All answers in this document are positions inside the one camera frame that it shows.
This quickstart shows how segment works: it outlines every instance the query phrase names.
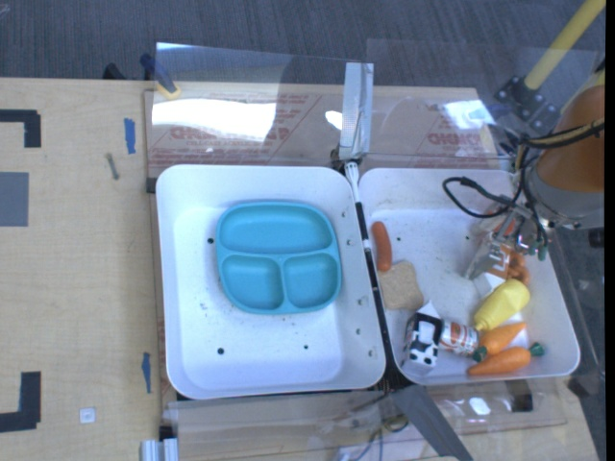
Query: blue plate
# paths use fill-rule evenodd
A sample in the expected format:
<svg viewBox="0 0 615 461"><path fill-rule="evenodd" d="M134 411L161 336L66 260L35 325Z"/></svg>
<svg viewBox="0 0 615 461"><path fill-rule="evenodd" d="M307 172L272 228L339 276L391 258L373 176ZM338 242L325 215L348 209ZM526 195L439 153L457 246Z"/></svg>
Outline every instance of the blue plate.
<svg viewBox="0 0 615 461"><path fill-rule="evenodd" d="M253 202L229 208L216 227L216 257L226 296L248 312L315 311L339 294L335 232L313 206Z"/></svg>

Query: wooden table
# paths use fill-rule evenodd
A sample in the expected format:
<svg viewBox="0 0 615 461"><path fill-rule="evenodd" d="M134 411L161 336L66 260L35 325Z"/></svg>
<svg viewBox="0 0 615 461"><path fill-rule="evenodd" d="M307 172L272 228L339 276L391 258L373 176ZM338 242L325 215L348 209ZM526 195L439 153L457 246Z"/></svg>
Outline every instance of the wooden table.
<svg viewBox="0 0 615 461"><path fill-rule="evenodd" d="M42 140L24 148L24 125L0 122L0 173L27 173L29 182L27 227L0 227L0 425L21 411L22 373L40 373L41 384L40 417L29 419L36 428L0 433L2 459L138 459L141 441L158 438L157 275L143 106L150 88L0 79L0 109L36 110ZM133 153L126 119L135 122ZM578 400L563 381L564 425L463 435L462 442L478 460L496 452L524 461L596 459ZM420 451L434 455L429 446Z"/></svg>

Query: white tray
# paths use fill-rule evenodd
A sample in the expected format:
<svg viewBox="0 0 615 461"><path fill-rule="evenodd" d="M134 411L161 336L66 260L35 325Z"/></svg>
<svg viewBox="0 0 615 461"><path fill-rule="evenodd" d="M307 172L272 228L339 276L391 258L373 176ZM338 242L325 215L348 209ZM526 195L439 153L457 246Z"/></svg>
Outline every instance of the white tray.
<svg viewBox="0 0 615 461"><path fill-rule="evenodd" d="M470 178L494 194L511 195L510 175L504 171L458 169L372 169L359 183L359 193L368 227L376 220L388 229L394 262L414 264L419 286L442 318L463 325L473 324L480 298L476 285L462 275L476 252L478 241L470 233L477 219L463 213L447 197L442 182L452 176ZM474 210L489 203L473 190L460 188L459 195ZM386 310L386 322L397 367L413 382L425 385L460 384L545 376L566 376L580 360L578 340L566 308L553 264L547 257L539 261L528 256L531 274L529 304L516 316L525 320L515 345L540 342L546 354L535 357L529 366L502 376L466 375L474 362L452 352L440 350L437 366L426 376L402 365L407 311Z"/></svg>
<svg viewBox="0 0 615 461"><path fill-rule="evenodd" d="M179 393L200 400L378 382L384 348L344 177L321 167L178 165L160 175L156 191L166 366ZM311 204L330 219L342 267L331 305L262 315L225 296L216 268L216 223L230 206L262 200Z"/></svg>

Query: cow print carton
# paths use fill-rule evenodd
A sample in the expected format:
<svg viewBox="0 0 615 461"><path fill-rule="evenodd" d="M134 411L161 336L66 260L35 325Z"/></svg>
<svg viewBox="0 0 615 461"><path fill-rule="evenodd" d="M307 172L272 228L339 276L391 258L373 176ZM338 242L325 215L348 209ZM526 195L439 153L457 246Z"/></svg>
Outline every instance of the cow print carton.
<svg viewBox="0 0 615 461"><path fill-rule="evenodd" d="M438 358L442 323L431 301L408 319L402 369L421 375L433 370Z"/></svg>

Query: gray square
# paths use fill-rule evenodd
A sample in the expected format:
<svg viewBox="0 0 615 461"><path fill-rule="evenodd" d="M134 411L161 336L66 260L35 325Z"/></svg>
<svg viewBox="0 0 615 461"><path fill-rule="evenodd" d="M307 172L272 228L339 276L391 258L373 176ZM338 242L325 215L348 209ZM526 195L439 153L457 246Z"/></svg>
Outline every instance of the gray square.
<svg viewBox="0 0 615 461"><path fill-rule="evenodd" d="M28 173L0 172L0 227L28 227Z"/></svg>

